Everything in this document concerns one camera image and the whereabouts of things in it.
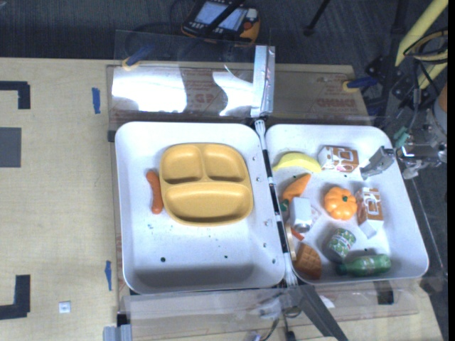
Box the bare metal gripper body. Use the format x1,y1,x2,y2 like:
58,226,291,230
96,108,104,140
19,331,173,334
395,130,448,167

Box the orange and white carton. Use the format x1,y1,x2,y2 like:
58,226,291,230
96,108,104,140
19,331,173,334
317,145,360,173
355,186,385,239

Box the orange pumpkin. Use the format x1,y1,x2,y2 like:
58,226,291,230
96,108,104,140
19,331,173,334
323,185,358,221

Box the white plastic tray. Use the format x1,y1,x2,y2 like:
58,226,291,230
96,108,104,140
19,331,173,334
114,121,287,295
264,123,430,286

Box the yellow banana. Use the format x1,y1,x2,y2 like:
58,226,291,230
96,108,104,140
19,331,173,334
272,151,323,175

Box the orange carrot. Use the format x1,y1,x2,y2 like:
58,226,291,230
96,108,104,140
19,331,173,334
279,173,312,212

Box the green and white can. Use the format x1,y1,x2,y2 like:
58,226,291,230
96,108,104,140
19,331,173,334
322,227,357,264

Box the brown cardboard board, red print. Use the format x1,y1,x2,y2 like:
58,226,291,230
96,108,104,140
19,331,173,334
106,64,440,320

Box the green bottle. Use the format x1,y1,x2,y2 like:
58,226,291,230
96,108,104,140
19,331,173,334
336,253,392,278

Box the thin black and white rod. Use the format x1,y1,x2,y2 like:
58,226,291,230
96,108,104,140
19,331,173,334
253,119,298,286

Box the brown waffle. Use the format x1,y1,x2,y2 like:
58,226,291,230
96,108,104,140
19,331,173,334
292,242,323,281

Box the yellow divided plate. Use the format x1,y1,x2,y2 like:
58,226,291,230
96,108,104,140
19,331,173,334
159,142,255,227

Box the orange sausage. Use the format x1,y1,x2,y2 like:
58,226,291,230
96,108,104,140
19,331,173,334
145,170,165,215

